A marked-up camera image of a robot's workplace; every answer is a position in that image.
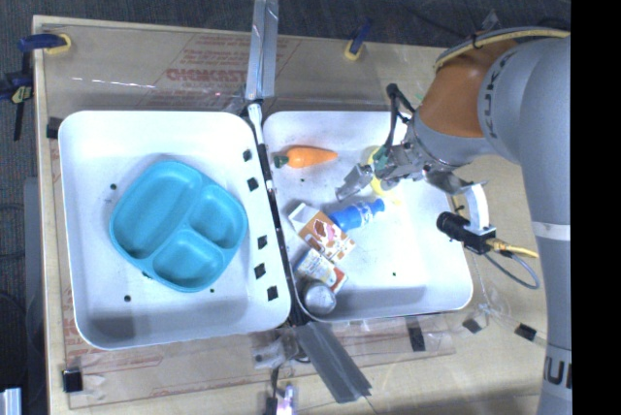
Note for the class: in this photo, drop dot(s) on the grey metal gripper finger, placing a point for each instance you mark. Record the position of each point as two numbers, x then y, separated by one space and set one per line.
389 183
351 182

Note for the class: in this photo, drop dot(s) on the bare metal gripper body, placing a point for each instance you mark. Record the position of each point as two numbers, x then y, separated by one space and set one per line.
402 161

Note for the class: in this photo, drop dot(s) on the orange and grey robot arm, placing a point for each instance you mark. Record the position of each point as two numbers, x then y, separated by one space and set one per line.
529 112

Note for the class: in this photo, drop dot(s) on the blue bottle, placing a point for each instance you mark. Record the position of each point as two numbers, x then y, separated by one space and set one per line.
351 216

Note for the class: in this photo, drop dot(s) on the orange carrot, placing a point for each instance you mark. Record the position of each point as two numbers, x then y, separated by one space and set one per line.
308 156

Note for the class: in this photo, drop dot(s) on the orange and white carton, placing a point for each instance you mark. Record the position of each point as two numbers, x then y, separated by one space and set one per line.
327 233

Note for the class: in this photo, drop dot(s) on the white plastic tray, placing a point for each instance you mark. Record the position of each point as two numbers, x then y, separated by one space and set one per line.
97 233
412 258

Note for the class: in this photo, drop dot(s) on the white and red packet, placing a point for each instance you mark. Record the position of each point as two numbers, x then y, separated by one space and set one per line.
321 268

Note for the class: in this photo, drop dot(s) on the silver can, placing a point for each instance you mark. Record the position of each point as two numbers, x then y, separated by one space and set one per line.
319 299

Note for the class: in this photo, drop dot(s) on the blue divided plate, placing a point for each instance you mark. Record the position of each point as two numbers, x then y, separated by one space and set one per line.
179 224

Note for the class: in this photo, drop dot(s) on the brown cardboard board red print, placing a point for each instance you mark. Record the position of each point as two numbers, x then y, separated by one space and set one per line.
204 64

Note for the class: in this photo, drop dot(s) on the black cylinder on white bracket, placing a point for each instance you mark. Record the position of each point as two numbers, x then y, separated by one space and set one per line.
458 228

